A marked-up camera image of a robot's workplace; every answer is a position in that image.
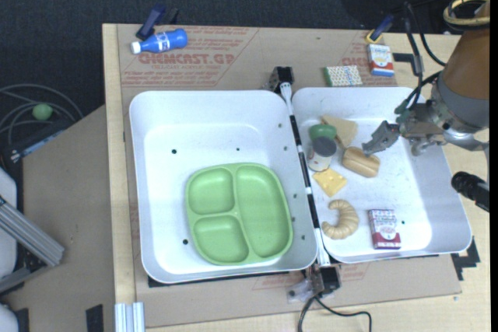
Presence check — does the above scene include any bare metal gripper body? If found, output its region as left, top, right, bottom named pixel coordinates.
left=398, top=103, right=490, bottom=157

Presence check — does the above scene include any tan hot dog bun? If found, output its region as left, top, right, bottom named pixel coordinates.
left=342, top=146, right=381, bottom=179

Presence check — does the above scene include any tan sandwich wedge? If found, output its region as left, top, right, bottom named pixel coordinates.
left=321, top=114, right=359, bottom=149

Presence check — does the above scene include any green round lid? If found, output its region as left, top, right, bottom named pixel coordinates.
left=308, top=123, right=338, bottom=143

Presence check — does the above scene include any small can with grey top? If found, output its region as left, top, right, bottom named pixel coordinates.
left=307, top=135, right=338, bottom=173

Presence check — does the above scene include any white plastic tray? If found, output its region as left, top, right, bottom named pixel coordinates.
left=290, top=86, right=474, bottom=264
left=128, top=89, right=320, bottom=285

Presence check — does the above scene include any yellow cheese wedge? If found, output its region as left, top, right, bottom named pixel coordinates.
left=312, top=166, right=348, bottom=198

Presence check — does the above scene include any green patterned packet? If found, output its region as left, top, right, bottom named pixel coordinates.
left=322, top=65, right=364, bottom=87

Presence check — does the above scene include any red white and blue carton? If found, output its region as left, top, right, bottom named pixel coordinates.
left=366, top=43, right=395, bottom=78

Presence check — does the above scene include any thin black and white rod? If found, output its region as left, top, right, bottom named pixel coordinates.
left=279, top=82, right=331, bottom=267

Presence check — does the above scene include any tan croissant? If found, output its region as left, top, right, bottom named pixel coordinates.
left=321, top=199, right=360, bottom=240

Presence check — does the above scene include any green divided plate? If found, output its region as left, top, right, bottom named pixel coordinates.
left=184, top=162, right=294, bottom=267

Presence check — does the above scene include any brown cardboard board red print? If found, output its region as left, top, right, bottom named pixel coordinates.
left=116, top=23, right=464, bottom=328

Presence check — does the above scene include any blue bottle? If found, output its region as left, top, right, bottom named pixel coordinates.
left=130, top=28, right=189, bottom=55

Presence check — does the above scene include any black cylinder on white bracket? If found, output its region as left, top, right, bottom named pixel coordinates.
left=451, top=142, right=490, bottom=213

